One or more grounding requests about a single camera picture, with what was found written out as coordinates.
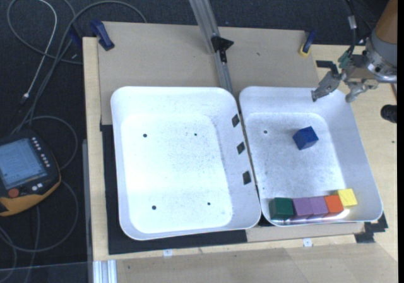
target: yellow cube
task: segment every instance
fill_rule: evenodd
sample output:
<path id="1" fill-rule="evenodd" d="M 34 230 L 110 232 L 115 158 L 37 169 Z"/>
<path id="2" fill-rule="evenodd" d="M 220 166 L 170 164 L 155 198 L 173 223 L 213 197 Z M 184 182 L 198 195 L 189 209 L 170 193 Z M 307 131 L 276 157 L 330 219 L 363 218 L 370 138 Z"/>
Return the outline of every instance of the yellow cube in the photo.
<path id="1" fill-rule="evenodd" d="M 336 193 L 340 196 L 344 208 L 351 208 L 358 204 L 353 189 L 338 190 Z"/>

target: empty tray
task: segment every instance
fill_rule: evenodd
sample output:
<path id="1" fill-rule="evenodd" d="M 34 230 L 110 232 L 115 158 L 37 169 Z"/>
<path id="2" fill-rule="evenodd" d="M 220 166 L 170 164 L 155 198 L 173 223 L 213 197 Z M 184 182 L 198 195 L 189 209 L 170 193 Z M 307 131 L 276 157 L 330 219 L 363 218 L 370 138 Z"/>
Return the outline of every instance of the empty tray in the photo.
<path id="1" fill-rule="evenodd" d="M 247 229 L 261 209 L 237 104 L 221 88 L 111 98 L 119 221 L 137 240 Z"/>
<path id="2" fill-rule="evenodd" d="M 265 218 L 277 226 L 373 221 L 383 211 L 350 104 L 336 90 L 312 101 L 310 88 L 248 87 L 240 106 Z M 312 126 L 319 140 L 303 150 L 293 135 Z M 352 188 L 358 205 L 329 219 L 270 217 L 276 197 L 303 198 Z"/>

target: tray hole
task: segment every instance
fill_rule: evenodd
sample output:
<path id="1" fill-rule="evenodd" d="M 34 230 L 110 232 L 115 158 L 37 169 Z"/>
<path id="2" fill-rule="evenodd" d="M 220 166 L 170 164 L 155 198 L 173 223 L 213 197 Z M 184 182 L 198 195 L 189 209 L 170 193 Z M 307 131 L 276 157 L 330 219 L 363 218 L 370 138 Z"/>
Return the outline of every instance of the tray hole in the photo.
<path id="1" fill-rule="evenodd" d="M 240 144 L 238 144 L 237 151 L 238 151 L 239 154 L 241 154 L 242 151 L 245 150 L 245 149 L 246 149 L 246 146 L 245 146 L 243 141 Z"/>
<path id="2" fill-rule="evenodd" d="M 240 122 L 239 116 L 236 114 L 233 118 L 232 118 L 232 124 L 233 127 L 236 127 Z"/>
<path id="3" fill-rule="evenodd" d="M 248 184 L 248 183 L 251 182 L 251 175 L 250 175 L 250 172 L 249 172 L 249 171 L 244 172 L 244 173 L 242 174 L 242 181 L 244 182 L 244 185 L 246 185 L 246 184 Z"/>

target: blue cube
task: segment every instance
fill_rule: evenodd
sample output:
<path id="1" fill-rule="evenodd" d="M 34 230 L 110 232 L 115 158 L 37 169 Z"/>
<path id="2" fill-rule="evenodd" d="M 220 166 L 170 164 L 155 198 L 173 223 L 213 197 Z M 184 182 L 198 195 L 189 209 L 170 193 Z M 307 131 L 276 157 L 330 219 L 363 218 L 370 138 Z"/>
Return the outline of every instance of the blue cube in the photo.
<path id="1" fill-rule="evenodd" d="M 318 141 L 318 137 L 311 127 L 298 130 L 293 139 L 299 150 L 309 148 Z"/>

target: green cube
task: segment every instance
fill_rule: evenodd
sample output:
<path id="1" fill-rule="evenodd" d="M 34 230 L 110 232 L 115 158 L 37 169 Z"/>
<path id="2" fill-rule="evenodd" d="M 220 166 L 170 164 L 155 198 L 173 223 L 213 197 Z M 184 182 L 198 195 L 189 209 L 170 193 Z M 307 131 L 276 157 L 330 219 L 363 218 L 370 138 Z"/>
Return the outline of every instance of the green cube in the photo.
<path id="1" fill-rule="evenodd" d="M 270 201 L 270 214 L 273 220 L 287 220 L 294 215 L 290 198 L 274 198 Z"/>

